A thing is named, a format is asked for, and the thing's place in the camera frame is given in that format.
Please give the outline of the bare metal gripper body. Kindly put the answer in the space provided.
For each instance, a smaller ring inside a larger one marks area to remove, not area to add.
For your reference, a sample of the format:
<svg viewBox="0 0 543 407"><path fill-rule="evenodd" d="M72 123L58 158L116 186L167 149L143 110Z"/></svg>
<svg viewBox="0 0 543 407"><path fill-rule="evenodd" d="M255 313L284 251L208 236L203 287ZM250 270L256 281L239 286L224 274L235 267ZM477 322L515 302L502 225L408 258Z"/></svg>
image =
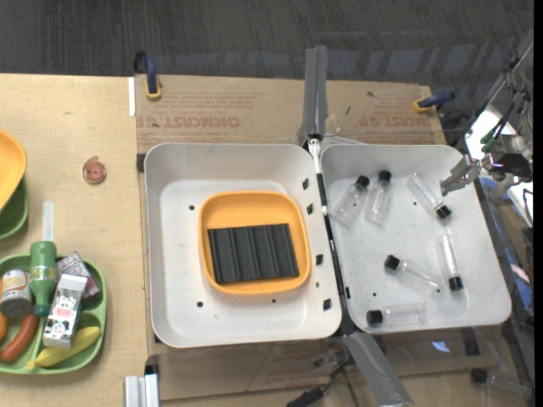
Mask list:
<svg viewBox="0 0 543 407"><path fill-rule="evenodd" d="M481 160L484 170L494 176L507 174L519 178L521 181L531 181L533 172L529 161L516 149L508 147L498 141L489 141L483 145Z"/></svg>

